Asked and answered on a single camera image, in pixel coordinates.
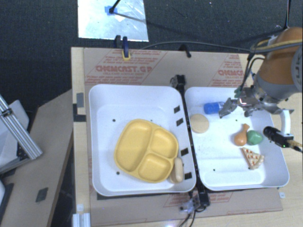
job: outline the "beige oval toy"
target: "beige oval toy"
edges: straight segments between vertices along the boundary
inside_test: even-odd
[[[195,133],[204,133],[209,128],[208,119],[202,114],[194,114],[190,117],[191,129]]]
[[[243,124],[242,131],[240,133],[238,133],[234,138],[235,144],[237,146],[244,146],[247,143],[246,132],[249,128],[250,128],[250,126],[248,124]]]
[[[183,163],[180,158],[175,158],[174,167],[169,175],[169,179],[172,183],[180,183],[184,179]]]

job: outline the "yellow clip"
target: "yellow clip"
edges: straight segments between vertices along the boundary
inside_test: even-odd
[[[131,59],[131,54],[128,52],[128,57],[125,57],[124,50],[122,50],[122,58],[124,61],[129,61]]]

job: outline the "bread slice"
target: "bread slice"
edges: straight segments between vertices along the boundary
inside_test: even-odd
[[[242,147],[241,150],[251,170],[257,169],[264,161],[263,155],[257,154],[245,147]]]

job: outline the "black floor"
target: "black floor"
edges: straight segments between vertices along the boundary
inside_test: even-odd
[[[264,36],[281,31],[287,0],[144,0],[144,5],[150,42],[132,42],[131,48],[186,40],[249,49]],[[292,0],[289,26],[302,22],[303,0]],[[77,24],[77,0],[0,0],[0,94],[8,103],[19,99],[33,111],[69,90],[72,46],[113,46],[112,41],[79,39]],[[189,49],[238,52],[202,45]],[[67,189],[59,205],[70,199]]]

